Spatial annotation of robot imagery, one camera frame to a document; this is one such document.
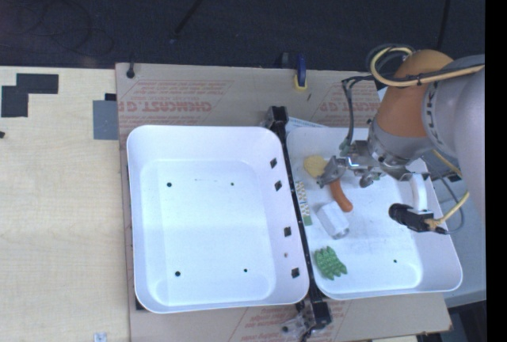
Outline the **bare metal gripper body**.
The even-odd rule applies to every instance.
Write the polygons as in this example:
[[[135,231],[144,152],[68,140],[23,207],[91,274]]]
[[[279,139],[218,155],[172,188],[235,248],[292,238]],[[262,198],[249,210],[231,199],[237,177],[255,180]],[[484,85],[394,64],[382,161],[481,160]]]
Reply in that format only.
[[[380,177],[384,174],[399,177],[401,174],[399,169],[386,166],[375,159],[368,149],[366,140],[353,141],[346,153],[345,160],[348,168],[362,177]]]

